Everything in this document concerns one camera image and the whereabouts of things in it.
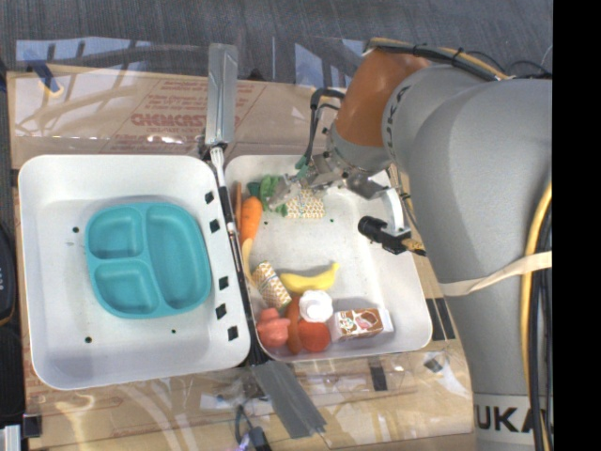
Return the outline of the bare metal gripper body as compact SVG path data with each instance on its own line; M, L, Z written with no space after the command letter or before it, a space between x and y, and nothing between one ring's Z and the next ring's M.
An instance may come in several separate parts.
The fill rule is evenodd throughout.
M333 151L323 151L297 162L295 179L302 188L325 191L331 187L344 187L348 177L346 165Z

